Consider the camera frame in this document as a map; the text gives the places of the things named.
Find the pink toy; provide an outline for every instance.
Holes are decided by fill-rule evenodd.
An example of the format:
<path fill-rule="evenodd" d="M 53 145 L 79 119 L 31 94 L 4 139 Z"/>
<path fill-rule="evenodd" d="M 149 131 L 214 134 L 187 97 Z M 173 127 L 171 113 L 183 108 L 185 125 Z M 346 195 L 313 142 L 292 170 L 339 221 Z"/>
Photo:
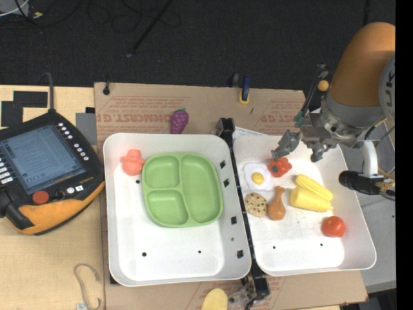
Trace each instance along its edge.
<path fill-rule="evenodd" d="M 145 160 L 141 157 L 141 151 L 139 149 L 130 149 L 126 156 L 121 157 L 123 163 L 122 169 L 129 176 L 135 176 L 142 172 L 143 164 Z"/>

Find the green plate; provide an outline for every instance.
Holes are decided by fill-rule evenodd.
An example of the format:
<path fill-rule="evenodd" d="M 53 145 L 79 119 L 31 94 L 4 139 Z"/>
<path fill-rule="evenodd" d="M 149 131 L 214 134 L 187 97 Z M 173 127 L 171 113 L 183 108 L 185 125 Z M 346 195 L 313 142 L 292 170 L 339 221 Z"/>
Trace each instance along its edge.
<path fill-rule="evenodd" d="M 143 196 L 159 225 L 190 227 L 217 220 L 223 197 L 214 164 L 191 152 L 153 155 L 142 170 Z"/>

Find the black cord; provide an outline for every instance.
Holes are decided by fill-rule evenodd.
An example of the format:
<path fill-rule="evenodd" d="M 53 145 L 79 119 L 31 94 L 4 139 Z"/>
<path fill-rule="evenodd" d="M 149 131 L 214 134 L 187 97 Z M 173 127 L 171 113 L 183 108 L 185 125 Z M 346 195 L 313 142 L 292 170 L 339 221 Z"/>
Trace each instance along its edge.
<path fill-rule="evenodd" d="M 139 0 L 139 7 L 140 9 L 136 9 L 132 6 L 130 6 L 125 0 L 120 0 L 125 7 L 127 7 L 131 12 L 137 13 L 137 14 L 149 14 L 151 12 L 156 11 L 159 8 L 159 1 L 154 0 L 154 6 L 152 8 L 147 8 L 146 10 L 143 8 L 143 2 L 142 0 Z"/>
<path fill-rule="evenodd" d="M 165 13 L 165 11 L 168 9 L 168 7 L 171 5 L 171 3 L 174 0 L 168 0 L 165 5 L 162 7 L 162 9 L 159 11 L 159 13 L 156 15 L 152 23 L 148 26 L 148 28 L 145 30 L 145 32 L 142 34 L 142 36 L 138 39 L 136 44 L 132 47 L 132 52 L 135 52 L 137 48 L 140 46 L 140 44 L 145 40 L 149 32 L 153 29 L 153 27 L 156 25 L 156 23 L 161 19 L 162 15 Z"/>
<path fill-rule="evenodd" d="M 54 108 L 54 84 L 53 84 L 53 77 L 52 74 L 50 72 L 45 72 L 39 79 L 39 81 L 37 82 L 37 84 L 40 84 L 40 82 L 42 81 L 42 79 L 44 77 L 47 77 L 49 80 L 49 112 L 50 113 L 55 113 L 56 110 Z"/>
<path fill-rule="evenodd" d="M 103 18 L 102 21 L 98 21 L 97 19 L 95 19 L 95 18 L 92 16 L 92 11 L 91 11 L 91 8 L 92 8 L 92 7 L 95 7 L 95 8 L 100 9 L 100 12 L 98 13 L 100 16 L 102 15 L 101 12 L 103 11 L 103 12 L 106 14 L 106 15 L 105 15 L 106 17 L 104 16 L 104 18 Z M 89 17 L 93 22 L 98 23 L 98 24 L 107 24 L 107 23 L 110 21 L 110 18 L 111 18 L 111 15 L 110 15 L 109 10 L 107 10 L 105 7 L 100 6 L 100 5 L 97 4 L 97 3 L 94 3 L 94 0 L 89 0 L 89 2 L 87 3 L 86 13 L 87 13 L 88 17 Z"/>
<path fill-rule="evenodd" d="M 312 101 L 312 97 L 314 96 L 314 93 L 316 92 L 318 83 L 325 79 L 328 75 L 329 71 L 327 69 L 327 67 L 324 64 L 319 64 L 317 66 L 317 72 L 316 72 L 316 76 L 314 77 L 310 89 L 308 90 L 308 94 L 307 94 L 307 98 L 303 104 L 303 107 L 301 108 L 300 111 L 303 112 L 303 114 L 305 114 L 308 110 L 308 108 L 310 108 L 310 104 Z"/>
<path fill-rule="evenodd" d="M 373 133 L 373 131 L 374 131 L 374 130 L 377 128 L 377 126 L 379 126 L 379 125 L 376 123 L 375 125 L 373 125 L 372 127 L 370 127 L 370 128 L 367 130 L 367 132 L 366 132 L 366 134 L 365 134 L 365 136 L 364 136 L 364 140 L 368 140 L 368 139 L 370 138 L 371 134 Z M 376 143 L 375 147 L 377 147 L 377 146 L 379 145 L 379 143 L 381 142 L 381 140 L 383 140 L 383 139 L 386 138 L 390 133 L 392 133 L 395 128 L 396 128 L 396 126 L 393 125 L 393 126 L 384 134 L 384 136 L 382 136 L 382 137 L 379 139 L 379 141 Z"/>
<path fill-rule="evenodd" d="M 17 5 L 18 9 L 19 9 L 20 12 L 21 12 L 21 15 L 24 16 L 30 23 L 32 23 L 33 25 L 37 26 L 37 23 L 36 23 L 35 21 L 33 21 L 32 19 L 30 19 L 30 18 L 23 12 L 23 10 L 21 9 L 21 7 L 20 7 L 20 5 L 19 5 L 19 1 L 17 1 L 17 0 L 14 0 L 14 1 L 15 1 L 16 5 Z"/>
<path fill-rule="evenodd" d="M 52 7 L 53 7 L 58 1 L 59 1 L 59 0 L 54 0 L 53 3 L 48 7 L 48 10 L 43 11 L 43 13 L 42 13 L 42 14 L 43 14 L 42 19 L 44 19 L 44 16 L 47 15 L 47 14 L 52 10 Z M 80 5 L 81 5 L 82 2 L 83 2 L 83 0 L 78 0 L 75 8 L 74 8 L 67 16 L 65 16 L 64 18 L 59 19 L 58 21 L 54 21 L 54 22 L 51 22 L 51 23 L 47 23 L 47 24 L 42 24 L 41 21 L 40 21 L 40 22 L 35 22 L 35 21 L 33 21 L 33 19 L 30 19 L 29 17 L 27 17 L 27 16 L 23 13 L 23 11 L 21 10 L 21 8 L 19 8 L 20 11 L 21 11 L 21 13 L 22 13 L 22 15 L 24 16 L 25 19 L 24 19 L 24 20 L 22 20 L 22 19 L 15 20 L 15 19 L 12 19 L 11 16 L 2 17 L 2 18 L 5 19 L 5 20 L 4 20 L 4 21 L 2 20 L 3 22 L 0 24 L 0 28 L 1 28 L 1 30 L 15 30 L 15 29 L 46 28 L 46 27 L 54 26 L 54 25 L 57 25 L 57 24 L 59 24 L 59 23 L 62 23 L 63 21 L 66 21 L 69 17 L 73 16 L 73 15 L 77 12 L 77 10 L 79 9 L 79 7 L 80 7 Z M 33 24 L 33 25 L 35 25 L 35 26 L 5 26 L 5 25 L 7 25 L 7 24 L 9 24 L 9 23 L 17 24 L 17 23 L 22 23 L 22 22 L 25 23 L 25 22 L 27 22 L 27 21 L 29 21 L 30 24 Z"/>
<path fill-rule="evenodd" d="M 370 13 L 370 4 L 371 4 L 371 0 L 366 0 L 365 6 L 364 6 L 363 26 L 365 26 L 368 23 L 368 17 Z"/>

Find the cardboard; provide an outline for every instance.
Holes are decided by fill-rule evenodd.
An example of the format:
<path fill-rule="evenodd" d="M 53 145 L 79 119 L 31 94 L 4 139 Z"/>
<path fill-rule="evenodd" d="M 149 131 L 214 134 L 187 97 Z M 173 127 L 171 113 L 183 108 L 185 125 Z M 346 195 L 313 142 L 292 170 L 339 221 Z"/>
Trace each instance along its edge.
<path fill-rule="evenodd" d="M 95 83 L 97 152 L 116 132 L 169 133 L 170 117 L 186 108 L 190 121 L 184 134 L 210 134 L 220 118 L 233 118 L 237 127 L 282 135 L 294 128 L 294 116 L 304 102 L 302 91 L 250 89 L 249 104 L 238 101 L 239 88 L 210 88 L 177 85 Z M 108 267 L 106 203 L 101 198 L 103 261 L 107 309 L 201 309 L 203 299 L 220 287 L 231 295 L 242 288 L 239 280 L 124 287 L 110 283 Z M 359 271 L 268 277 L 271 294 L 253 309 L 278 310 L 344 305 L 367 300 Z M 240 309 L 233 306 L 230 310 Z"/>

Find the cable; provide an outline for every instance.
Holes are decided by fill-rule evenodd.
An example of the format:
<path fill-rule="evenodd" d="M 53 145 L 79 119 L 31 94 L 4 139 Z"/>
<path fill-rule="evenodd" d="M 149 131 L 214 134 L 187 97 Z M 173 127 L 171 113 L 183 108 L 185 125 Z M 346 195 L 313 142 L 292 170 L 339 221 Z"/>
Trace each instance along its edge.
<path fill-rule="evenodd" d="M 367 130 L 367 132 L 366 132 L 366 134 L 365 134 L 365 136 L 364 136 L 364 140 L 368 140 L 369 137 L 370 137 L 370 135 L 371 135 L 371 133 L 372 133 L 379 125 L 381 125 L 386 119 L 387 119 L 387 117 L 384 117 L 384 118 L 382 118 L 381 120 L 379 120 L 378 122 L 376 122 L 376 124 L 374 124 L 373 126 L 371 126 L 371 127 Z"/>
<path fill-rule="evenodd" d="M 158 12 L 154 20 L 151 22 L 151 24 L 148 26 L 148 28 L 145 30 L 145 32 L 142 34 L 142 36 L 138 39 L 136 44 L 132 47 L 132 52 L 135 52 L 139 45 L 145 40 L 146 36 L 149 34 L 149 32 L 153 29 L 153 27 L 156 25 L 156 23 L 161 19 L 162 15 L 166 12 L 168 7 L 172 4 L 174 0 L 168 0 L 165 5 L 162 7 L 162 9 Z"/>
<path fill-rule="evenodd" d="M 312 97 L 314 96 L 314 93 L 316 92 L 319 82 L 325 79 L 329 74 L 330 74 L 330 71 L 328 70 L 326 65 L 324 64 L 317 65 L 317 74 L 315 78 L 313 79 L 313 81 L 311 82 L 311 86 L 310 86 L 310 89 L 308 90 L 307 98 L 305 99 L 301 110 L 294 117 L 294 121 L 296 122 L 295 126 L 297 128 L 301 128 L 301 126 L 303 125 L 305 114 L 307 113 L 307 110 L 310 108 Z"/>
<path fill-rule="evenodd" d="M 18 9 L 19 9 L 20 12 L 21 12 L 21 15 L 24 16 L 30 23 L 32 23 L 32 24 L 34 24 L 34 25 L 37 25 L 37 23 L 36 23 L 35 21 L 33 21 L 32 19 L 30 19 L 30 18 L 23 12 L 23 10 L 21 9 L 21 7 L 19 6 L 19 1 L 17 1 L 17 0 L 14 0 L 14 1 L 15 1 L 16 5 L 17 5 Z"/>
<path fill-rule="evenodd" d="M 396 175 L 392 174 L 392 172 L 394 171 L 394 169 L 392 169 L 390 172 L 386 172 L 383 171 L 382 169 L 380 169 L 380 167 L 378 167 L 378 172 L 382 175 L 384 175 L 384 177 L 389 178 L 389 179 L 393 179 L 394 181 L 396 180 Z"/>
<path fill-rule="evenodd" d="M 371 3 L 371 0 L 366 0 L 366 3 L 364 5 L 363 26 L 365 26 L 368 23 L 368 13 L 370 12 L 370 3 Z"/>
<path fill-rule="evenodd" d="M 21 5 L 19 5 L 19 3 L 17 3 L 18 8 L 13 9 L 13 10 L 11 10 L 11 11 L 9 11 L 9 12 L 5 12 L 5 13 L 3 13 L 3 14 L 0 14 L 0 17 L 13 14 L 14 12 L 16 12 L 16 11 L 18 11 L 18 10 L 21 11 L 21 8 L 24 7 L 25 5 L 27 5 L 27 3 L 28 3 L 29 1 L 30 1 L 30 0 L 25 0 Z"/>
<path fill-rule="evenodd" d="M 386 138 L 390 133 L 392 133 L 393 132 L 393 130 L 395 129 L 395 125 L 393 125 L 393 127 L 392 128 L 390 128 L 390 130 L 388 130 L 387 132 L 386 132 L 386 134 L 384 135 L 384 136 L 382 136 L 381 138 L 380 138 L 380 140 L 379 141 L 381 141 L 381 140 L 383 140 L 384 138 Z"/>
<path fill-rule="evenodd" d="M 95 3 L 94 1 L 96 0 L 89 0 L 88 2 L 88 6 L 87 6 L 87 14 L 89 16 L 89 18 L 96 23 L 99 24 L 105 24 L 107 22 L 110 22 L 110 25 L 112 27 L 113 30 L 115 30 L 116 32 L 119 32 L 121 34 L 126 34 L 126 33 L 130 33 L 133 30 L 135 30 L 140 24 L 141 21 L 143 20 L 143 16 L 145 17 L 149 17 L 151 19 L 155 19 L 156 17 L 150 15 L 150 13 L 155 12 L 158 7 L 159 7 L 159 1 L 158 0 L 152 0 L 152 3 L 150 4 L 149 7 L 144 8 L 143 5 L 143 0 L 138 0 L 139 2 L 139 6 L 136 8 L 134 6 L 132 6 L 128 0 L 120 0 L 120 2 L 123 4 L 123 6 L 125 6 L 129 11 L 131 11 L 133 14 L 121 14 L 121 15 L 115 15 L 114 17 L 110 16 L 110 11 L 106 8 L 104 8 L 101 5 L 98 5 L 97 3 Z M 97 21 L 96 18 L 93 17 L 92 13 L 91 13 L 91 7 L 97 7 L 100 10 L 103 10 L 108 17 L 106 17 L 106 19 L 104 21 Z M 168 23 L 166 21 L 163 21 L 162 19 L 158 19 L 156 22 L 159 23 L 163 23 L 165 25 L 168 26 L 172 26 L 172 27 L 178 27 L 179 25 L 181 25 L 182 20 L 181 17 L 179 16 L 178 13 L 176 13 L 173 10 L 165 10 L 165 13 L 171 13 L 171 14 L 175 14 L 177 16 L 177 23 L 176 24 L 172 24 L 172 23 Z M 127 24 L 128 28 L 124 28 L 121 25 L 122 24 Z"/>
<path fill-rule="evenodd" d="M 57 2 L 58 2 L 58 0 L 55 0 L 55 1 L 51 4 L 51 6 L 54 6 Z M 54 21 L 54 22 L 47 23 L 47 24 L 41 24 L 41 22 L 36 23 L 36 22 L 34 22 L 33 20 L 28 19 L 28 18 L 23 14 L 23 15 L 25 16 L 25 20 L 13 21 L 13 20 L 11 20 L 11 19 L 8 19 L 7 21 L 3 22 L 3 23 L 1 24 L 1 26 L 2 26 L 2 29 L 7 29 L 7 30 L 13 30 L 13 29 L 31 29 L 31 28 L 39 28 L 39 27 L 40 27 L 40 28 L 46 28 L 46 27 L 48 27 L 48 26 L 54 26 L 54 25 L 56 25 L 56 24 L 62 23 L 63 21 L 67 20 L 69 17 L 71 17 L 72 15 L 74 15 L 75 12 L 79 9 L 79 7 L 80 7 L 80 5 L 81 5 L 82 2 L 83 2 L 82 0 L 78 0 L 78 4 L 75 6 L 75 8 L 74 8 L 67 16 L 65 16 L 64 18 L 62 18 L 62 19 L 60 19 L 60 20 L 58 20 L 58 21 Z M 51 9 L 52 9 L 52 8 L 50 7 L 46 12 L 43 12 L 43 18 L 44 18 L 44 16 L 45 16 L 47 13 L 49 13 L 49 11 L 50 11 Z M 25 22 L 25 21 L 27 21 L 27 20 L 29 20 L 29 22 L 30 22 L 31 24 L 34 24 L 35 26 L 5 27 L 5 25 L 8 24 L 8 23 L 20 23 L 20 22 Z"/>
<path fill-rule="evenodd" d="M 40 84 L 41 80 L 46 77 L 49 80 L 49 112 L 50 113 L 55 113 L 56 110 L 54 108 L 54 85 L 53 85 L 53 77 L 52 74 L 50 72 L 46 72 L 43 74 L 43 76 L 40 77 L 39 81 L 37 82 L 37 84 Z"/>
<path fill-rule="evenodd" d="M 99 274 L 97 273 L 97 271 L 91 265 L 86 264 L 86 263 L 79 263 L 79 264 L 75 265 L 75 267 L 73 268 L 73 273 L 74 273 L 74 275 L 77 279 L 77 282 L 79 282 L 80 290 L 81 290 L 81 293 L 82 293 L 82 299 L 83 299 L 83 302 L 85 303 L 87 309 L 88 310 L 98 310 L 101 307 L 101 299 L 97 298 L 97 307 L 92 307 L 90 305 L 88 295 L 86 293 L 86 285 L 83 282 L 82 278 L 79 276 L 79 273 L 77 272 L 77 269 L 81 266 L 88 267 L 93 272 L 93 274 L 95 275 L 95 279 L 96 279 L 97 282 L 100 281 Z"/>

